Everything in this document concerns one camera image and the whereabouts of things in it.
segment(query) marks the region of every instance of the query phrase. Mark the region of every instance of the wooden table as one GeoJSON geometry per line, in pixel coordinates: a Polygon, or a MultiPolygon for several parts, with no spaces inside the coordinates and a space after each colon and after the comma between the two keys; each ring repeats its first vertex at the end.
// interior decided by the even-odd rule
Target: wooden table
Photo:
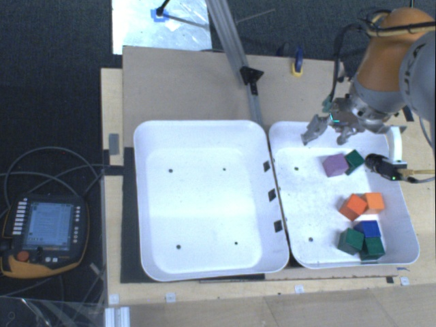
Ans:
{"type": "MultiPolygon", "coordinates": [[[[289,59],[248,56],[248,60],[251,67],[265,72],[258,89],[266,130],[277,121],[310,121],[315,113],[321,114],[321,102],[332,83],[332,62],[307,59],[303,76],[295,78],[289,59]]],[[[342,97],[348,87],[347,83],[339,84],[337,95],[342,97]]],[[[110,163],[123,165],[123,148],[132,147],[133,130],[143,121],[249,119],[246,96],[224,54],[125,47],[123,69],[102,70],[104,148],[109,149],[110,134],[119,138],[118,153],[110,155],[110,163]]],[[[405,121],[400,115],[390,123],[405,121]]],[[[434,168],[433,153],[419,122],[407,123],[403,159],[412,169],[434,168]]],[[[167,293],[175,293],[177,301],[203,301],[293,294],[301,287],[305,292],[392,287],[400,286],[400,279],[395,278],[392,284],[386,277],[398,276],[407,277],[410,285],[436,283],[434,183],[402,184],[420,243],[420,257],[412,265],[290,268],[268,274],[263,281],[219,283],[120,283],[122,186],[122,176],[105,176],[103,221],[110,306],[165,302],[167,293]]]]}

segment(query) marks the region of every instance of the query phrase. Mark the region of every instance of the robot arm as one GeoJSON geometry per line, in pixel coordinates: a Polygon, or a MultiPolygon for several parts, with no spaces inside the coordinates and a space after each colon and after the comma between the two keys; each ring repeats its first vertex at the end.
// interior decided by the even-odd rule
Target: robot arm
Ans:
{"type": "Polygon", "coordinates": [[[415,8],[403,7],[378,16],[379,27],[372,36],[349,94],[336,98],[329,115],[315,115],[302,141],[320,136],[328,125],[340,133],[338,144],[369,130],[386,134],[385,122],[409,106],[430,121],[435,151],[435,21],[415,8]]]}

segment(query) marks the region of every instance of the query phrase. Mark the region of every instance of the black carpet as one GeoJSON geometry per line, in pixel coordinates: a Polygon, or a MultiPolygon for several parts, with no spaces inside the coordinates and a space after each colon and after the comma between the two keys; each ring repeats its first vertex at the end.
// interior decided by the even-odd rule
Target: black carpet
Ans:
{"type": "MultiPolygon", "coordinates": [[[[275,55],[284,42],[303,47],[305,57],[331,59],[337,31],[356,21],[368,7],[396,8],[409,0],[228,0],[235,20],[275,9],[274,12],[238,23],[247,54],[275,55]]],[[[435,17],[435,0],[416,0],[416,7],[435,17]]],[[[112,55],[111,0],[0,0],[0,173],[25,151],[39,146],[64,146],[92,163],[102,162],[99,71],[120,67],[112,55]]],[[[220,48],[212,32],[213,47],[220,48]]],[[[361,35],[345,40],[344,53],[350,73],[355,71],[366,46],[361,35]]],[[[62,171],[74,159],[54,153],[28,157],[18,168],[62,171]]],[[[89,183],[85,170],[72,177],[79,190],[89,183]]],[[[40,180],[14,179],[10,197],[40,180]]],[[[96,300],[101,281],[88,293],[102,268],[99,188],[88,202],[91,239],[83,265],[18,296],[96,300]]],[[[0,197],[0,212],[5,200],[0,197]]],[[[37,281],[0,277],[0,295],[37,281]]]]}

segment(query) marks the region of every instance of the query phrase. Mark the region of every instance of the wooden board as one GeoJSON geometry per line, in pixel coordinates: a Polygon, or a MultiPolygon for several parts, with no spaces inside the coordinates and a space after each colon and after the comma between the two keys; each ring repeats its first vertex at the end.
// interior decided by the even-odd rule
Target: wooden board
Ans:
{"type": "MultiPolygon", "coordinates": [[[[245,91],[240,92],[239,102],[234,98],[222,98],[215,102],[215,109],[231,108],[229,112],[209,112],[209,116],[202,117],[198,114],[199,108],[206,108],[208,99],[203,94],[205,89],[215,95],[222,92],[223,84],[227,87],[238,85],[231,79],[231,71],[227,60],[222,54],[207,54],[201,52],[154,50],[132,48],[131,60],[134,62],[128,69],[141,69],[136,75],[127,75],[129,84],[124,79],[124,86],[130,87],[129,92],[136,98],[127,101],[124,99],[124,119],[129,121],[126,129],[123,125],[123,110],[120,100],[123,98],[121,84],[123,84],[123,71],[119,69],[102,70],[102,110],[103,113],[103,139],[105,146],[108,146],[108,134],[124,134],[126,146],[131,146],[131,135],[136,123],[148,119],[246,119],[248,110],[242,107],[245,102],[245,91]],[[179,93],[190,95],[189,91],[182,89],[195,85],[195,93],[191,95],[194,101],[179,102],[173,101],[174,94],[163,93],[161,78],[155,77],[156,63],[162,62],[169,66],[185,64],[183,69],[195,69],[206,64],[208,72],[221,76],[221,80],[214,79],[213,84],[207,83],[210,77],[194,77],[184,82],[178,81],[178,75],[167,79],[164,88],[178,87],[179,93]]],[[[290,75],[290,60],[277,57],[249,56],[250,66],[265,71],[264,77],[258,82],[260,91],[260,103],[265,126],[268,128],[274,122],[280,120],[309,121],[316,113],[320,113],[321,102],[330,91],[332,62],[305,60],[304,75],[302,78],[295,78],[290,75]]],[[[130,57],[124,58],[125,66],[129,63],[130,57]]],[[[181,68],[172,69],[174,73],[182,71],[181,68]]],[[[343,95],[348,90],[348,84],[339,84],[337,93],[343,95]]],[[[402,117],[395,118],[392,124],[404,123],[402,117]]],[[[407,131],[403,134],[404,159],[409,162],[411,168],[427,169],[433,168],[433,154],[426,145],[425,139],[420,131],[419,123],[408,123],[407,131]]],[[[111,157],[111,163],[122,163],[117,156],[111,157]]],[[[199,283],[199,282],[178,282],[178,283],[143,283],[143,284],[121,284],[121,216],[122,216],[122,177],[107,176],[105,185],[106,205],[106,240],[107,240],[107,267],[108,267],[108,296],[111,305],[132,305],[142,303],[164,302],[166,293],[175,292],[177,300],[217,300],[223,298],[262,297],[280,294],[292,294],[296,285],[303,285],[306,292],[323,292],[336,290],[352,290],[368,287],[388,287],[392,284],[386,283],[386,277],[407,276],[411,284],[434,283],[436,282],[435,262],[435,185],[428,183],[423,185],[403,184],[403,193],[415,231],[420,241],[420,258],[415,264],[400,268],[392,266],[373,266],[356,268],[339,268],[328,270],[288,269],[281,272],[267,275],[263,282],[221,282],[221,283],[199,283]]],[[[400,285],[399,279],[394,280],[394,285],[400,285]]]]}
{"type": "Polygon", "coordinates": [[[132,326],[431,326],[436,285],[131,307],[132,326]]]}

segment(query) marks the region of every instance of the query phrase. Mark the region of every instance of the black mat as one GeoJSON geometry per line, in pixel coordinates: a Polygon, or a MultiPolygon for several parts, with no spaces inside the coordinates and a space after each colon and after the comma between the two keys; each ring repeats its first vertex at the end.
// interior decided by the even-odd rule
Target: black mat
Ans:
{"type": "MultiPolygon", "coordinates": [[[[124,150],[123,223],[121,228],[121,283],[156,282],[146,275],[140,259],[138,204],[134,150],[124,150]]],[[[236,275],[214,277],[212,280],[263,280],[265,275],[236,275]]]]}

